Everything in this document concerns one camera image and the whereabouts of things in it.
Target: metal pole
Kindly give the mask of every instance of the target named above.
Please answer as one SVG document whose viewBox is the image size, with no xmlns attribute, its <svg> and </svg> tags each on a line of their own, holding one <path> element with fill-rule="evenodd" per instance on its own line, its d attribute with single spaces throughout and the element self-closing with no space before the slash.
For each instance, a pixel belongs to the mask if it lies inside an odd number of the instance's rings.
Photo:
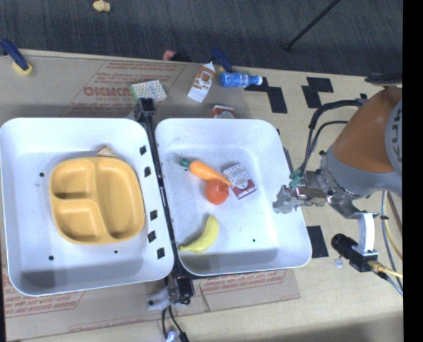
<svg viewBox="0 0 423 342">
<path fill-rule="evenodd" d="M 309 23 L 295 38 L 291 39 L 288 43 L 286 43 L 283 46 L 283 50 L 286 52 L 289 51 L 289 49 L 291 49 L 291 47 L 296 41 L 298 41 L 306 32 L 308 32 L 318 21 L 320 21 L 324 17 L 324 15 L 326 15 L 330 10 L 332 10 L 332 8 L 339 2 L 340 0 L 333 0 L 332 3 L 327 6 L 323 11 L 321 11 L 319 15 L 316 16 L 311 21 L 311 23 Z"/>
</svg>

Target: orange carrot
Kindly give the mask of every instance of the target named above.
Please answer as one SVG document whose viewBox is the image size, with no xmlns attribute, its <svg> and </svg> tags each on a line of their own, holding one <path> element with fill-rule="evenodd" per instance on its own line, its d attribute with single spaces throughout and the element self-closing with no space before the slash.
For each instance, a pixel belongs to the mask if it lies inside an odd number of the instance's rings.
<svg viewBox="0 0 423 342">
<path fill-rule="evenodd" d="M 201 179 L 204 179 L 206 181 L 221 180 L 228 186 L 232 185 L 231 182 L 219 172 L 213 170 L 210 166 L 205 165 L 203 162 L 198 160 L 191 162 L 191 164 L 189 165 L 189 171 L 191 171 L 193 175 L 196 175 L 197 177 L 200 177 Z"/>
</svg>

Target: white tray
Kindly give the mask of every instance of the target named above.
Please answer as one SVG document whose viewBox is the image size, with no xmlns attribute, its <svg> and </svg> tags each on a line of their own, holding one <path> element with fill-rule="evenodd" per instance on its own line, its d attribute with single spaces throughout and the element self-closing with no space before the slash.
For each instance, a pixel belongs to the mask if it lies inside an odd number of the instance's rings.
<svg viewBox="0 0 423 342">
<path fill-rule="evenodd" d="M 202 254 L 180 252 L 197 276 L 286 269 L 305 265 L 311 245 L 301 210 L 276 214 L 272 202 L 289 183 L 289 168 L 276 129 L 252 119 L 166 119 L 155 137 L 177 244 L 203 230 L 210 214 L 219 223 L 217 240 Z M 240 162 L 257 190 L 238 200 L 231 192 L 221 205 L 204 196 L 206 182 L 185 171 L 181 159 L 201 160 L 221 171 Z"/>
<path fill-rule="evenodd" d="M 145 225 L 124 242 L 74 244 L 55 228 L 50 173 L 63 160 L 94 156 L 104 145 L 135 169 Z M 0 129 L 0 161 L 9 278 L 21 293 L 40 296 L 132 284 L 159 280 L 171 272 L 174 256 L 150 145 L 135 121 L 13 119 Z"/>
</svg>

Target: cardboard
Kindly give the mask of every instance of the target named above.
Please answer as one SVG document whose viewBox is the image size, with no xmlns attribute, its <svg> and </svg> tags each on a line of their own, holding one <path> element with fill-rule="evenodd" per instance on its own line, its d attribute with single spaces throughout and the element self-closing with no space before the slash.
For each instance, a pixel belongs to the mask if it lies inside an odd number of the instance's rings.
<svg viewBox="0 0 423 342">
<path fill-rule="evenodd" d="M 213 118 L 215 105 L 231 106 L 237 118 L 249 116 L 242 90 L 233 90 L 229 95 L 224 91 L 229 89 L 216 83 L 202 104 L 187 97 L 199 64 L 21 52 L 33 66 L 29 76 L 16 72 L 10 57 L 0 56 L 0 127 L 17 117 L 124 118 L 131 115 L 135 104 L 129 86 L 147 80 L 160 80 L 167 92 L 157 108 L 156 123 L 167 117 Z M 146 297 L 161 290 L 163 280 L 41 297 L 19 293 L 8 276 L 2 214 L 0 211 L 8 341 L 161 319 L 161 311 L 148 311 Z M 290 269 L 198 279 L 194 280 L 194 288 L 191 304 L 178 307 L 177 315 L 300 297 Z"/>
</svg>

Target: table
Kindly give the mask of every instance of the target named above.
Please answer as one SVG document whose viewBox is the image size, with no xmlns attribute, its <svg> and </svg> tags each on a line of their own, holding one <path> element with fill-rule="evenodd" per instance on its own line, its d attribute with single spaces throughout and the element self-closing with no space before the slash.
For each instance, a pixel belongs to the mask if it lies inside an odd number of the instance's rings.
<svg viewBox="0 0 423 342">
<path fill-rule="evenodd" d="M 87 98 L 83 95 L 83 90 L 77 94 L 75 86 L 86 87 L 83 85 L 84 79 L 89 87 L 94 88 L 102 88 L 105 82 L 109 83 L 110 81 L 114 85 L 121 86 L 128 79 L 124 76 L 107 76 L 108 72 L 96 61 L 103 59 L 99 56 L 28 50 L 22 50 L 22 52 L 28 61 L 31 59 L 36 62 L 31 77 L 32 84 L 28 83 L 25 77 L 17 76 L 8 68 L 10 61 L 3 62 L 10 58 L 0 57 L 0 126 L 14 116 L 37 116 L 40 113 L 46 116 L 58 116 L 58 113 L 63 116 L 76 115 L 74 110 L 79 107 L 82 108 L 81 110 L 85 110 L 84 113 L 91 113 L 93 110 L 98 110 L 98 105 L 95 105 L 94 108 L 84 109 Z M 52 59 L 57 60 L 55 65 L 51 65 Z M 67 71 L 64 59 L 76 60 L 78 72 L 86 72 L 86 78 L 83 75 Z M 185 98 L 185 93 L 189 89 L 189 80 L 194 77 L 194 72 L 199 67 L 198 64 L 129 58 L 106 58 L 106 60 L 133 67 L 132 72 L 138 73 L 139 76 L 130 76 L 130 80 L 140 78 L 147 72 L 147 67 L 156 65 L 163 67 L 163 72 L 157 72 L 159 74 L 157 78 L 164 80 L 168 98 L 172 98 L 172 102 L 168 103 L 169 99 L 167 99 L 165 105 L 159 106 L 158 118 L 163 115 L 186 115 L 202 118 L 209 115 L 212 106 L 218 103 L 235 107 L 238 118 L 258 118 L 268 121 L 278 129 L 283 146 L 288 150 L 294 168 L 303 161 L 308 137 L 308 123 L 314 112 L 314 108 L 308 107 L 306 95 L 310 98 L 309 105 L 314 106 L 318 100 L 321 103 L 327 103 L 350 98 L 369 98 L 380 90 L 380 88 L 364 82 L 361 77 L 235 67 L 235 71 L 265 77 L 272 88 L 281 88 L 287 113 L 274 113 L 266 92 L 234 88 L 223 89 L 218 88 L 217 84 L 212 86 L 216 90 L 214 94 L 210 98 L 207 97 L 201 106 Z M 76 82 L 73 78 L 65 82 L 64 77 L 58 72 L 64 72 L 64 74 L 68 72 L 68 77 L 76 77 Z M 45 82 L 46 86 L 40 87 L 39 82 L 45 80 L 44 74 L 49 79 L 48 82 Z M 30 95 L 24 92 L 25 88 L 31 88 Z M 121 109 L 125 108 L 127 103 L 127 101 L 120 101 L 119 104 L 122 105 L 111 107 L 116 108 L 114 109 L 115 115 L 121 116 L 123 113 Z M 334 110 L 324 115 L 324 120 L 347 120 L 354 112 L 354 108 Z M 316 152 L 308 163 L 308 170 L 314 170 L 319 165 L 319 150 L 327 150 L 341 129 L 342 127 L 339 125 L 324 129 Z M 394 198 L 394 202 L 396 212 L 401 216 L 402 202 L 397 197 Z M 368 212 L 379 212 L 381 194 L 376 193 L 369 199 L 361 199 L 355 202 L 355 205 Z M 401 224 L 397 223 L 396 214 L 391 207 L 387 207 L 387 214 L 391 219 L 390 229 L 395 242 L 401 246 Z M 403 340 L 403 299 L 395 289 L 373 273 L 359 273 L 346 260 L 343 260 L 342 268 L 335 265 L 338 255 L 330 246 L 330 240 L 337 233 L 358 239 L 357 222 L 343 219 L 327 206 L 304 207 L 303 216 L 307 226 L 320 226 L 329 256 L 313 258 L 305 266 L 290 270 L 295 275 L 295 280 L 287 281 L 286 285 L 292 288 L 290 289 L 291 294 L 286 295 L 287 300 L 262 302 L 256 305 L 249 303 L 248 306 L 208 313 L 185 313 L 183 315 L 180 311 L 176 317 L 177 323 L 191 341 L 380 342 Z M 375 220 L 375 224 L 375 249 L 380 252 L 379 260 L 389 266 L 379 218 Z M 0 228 L 1 234 L 4 234 L 3 224 Z M 6 264 L 5 256 L 5 253 L 2 252 L 4 264 Z M 397 259 L 396 255 L 395 261 L 397 270 L 402 272 L 402 261 Z M 144 284 L 143 287 L 145 291 L 153 290 L 156 285 Z M 271 289 L 265 290 L 268 290 L 268 293 L 263 297 L 270 300 Z M 146 318 L 127 320 L 113 318 L 113 316 L 119 315 L 118 305 L 114 305 L 113 300 L 118 300 L 126 292 L 124 287 L 109 288 L 105 295 L 105 304 L 102 304 L 102 300 L 100 303 L 89 304 L 89 309 L 85 311 L 92 314 L 95 309 L 104 305 L 108 320 L 115 320 L 115 323 L 107 324 L 111 326 L 110 328 L 94 329 L 93 326 L 90 326 L 89 328 L 77 328 L 75 333 L 55 334 L 56 332 L 52 331 L 55 329 L 56 323 L 53 322 L 53 319 L 47 319 L 51 325 L 29 325 L 25 322 L 22 328 L 23 333 L 18 333 L 17 330 L 21 325 L 16 325 L 16 328 L 11 327 L 13 319 L 11 320 L 11 316 L 6 314 L 8 339 L 28 341 L 30 338 L 40 336 L 39 333 L 36 334 L 36 330 L 45 329 L 46 332 L 42 333 L 42 341 L 163 341 L 162 324 L 159 317 L 151 321 L 147 321 Z M 6 292 L 6 312 L 12 310 L 14 302 L 16 302 L 8 301 L 9 297 L 10 295 Z M 71 318 L 67 308 L 67 303 L 71 300 L 73 299 L 64 299 L 65 308 L 55 313 L 57 323 Z M 71 308 L 75 308 L 75 306 L 76 304 L 71 304 Z M 73 320 L 65 323 L 74 325 Z M 170 319 L 167 319 L 167 325 L 174 327 Z"/>
</svg>

